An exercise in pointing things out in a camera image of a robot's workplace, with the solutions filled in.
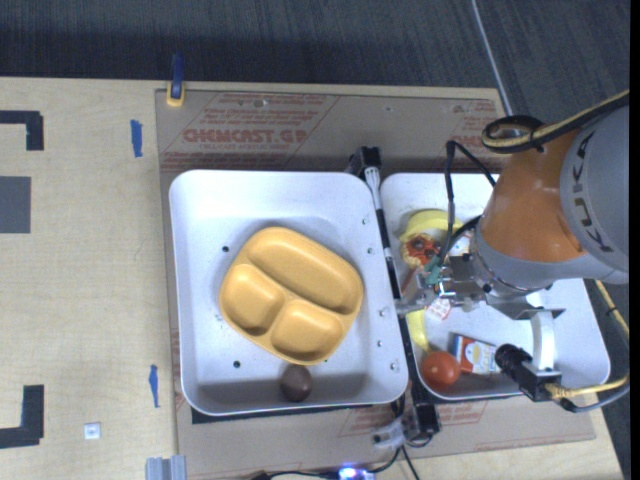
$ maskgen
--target yellow plate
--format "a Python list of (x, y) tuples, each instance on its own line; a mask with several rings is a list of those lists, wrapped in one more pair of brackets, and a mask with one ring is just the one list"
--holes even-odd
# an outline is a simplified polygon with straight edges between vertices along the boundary
[(317, 364), (338, 348), (360, 311), (356, 269), (295, 231), (253, 235), (220, 287), (222, 316), (240, 334), (282, 359)]

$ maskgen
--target wooden table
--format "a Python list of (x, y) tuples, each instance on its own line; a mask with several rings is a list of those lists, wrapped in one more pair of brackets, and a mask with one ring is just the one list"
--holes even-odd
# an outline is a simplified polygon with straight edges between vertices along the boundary
[[(0, 449), (1, 479), (141, 479), (148, 457), (178, 453), (153, 97), (164, 86), (0, 79), (0, 110), (39, 111), (45, 123), (43, 151), (25, 149), (24, 126), (0, 126), (0, 176), (31, 179), (30, 232), (0, 233), (0, 428), (20, 425), (23, 386), (45, 389), (44, 438)], [(132, 120), (142, 125), (142, 156), (132, 148)], [(160, 373), (159, 407), (151, 365)], [(622, 478), (601, 412), (591, 418), (595, 440), (414, 464), (425, 479)], [(85, 439), (85, 424), (95, 422), (101, 438)], [(401, 463), (379, 476), (411, 474)]]

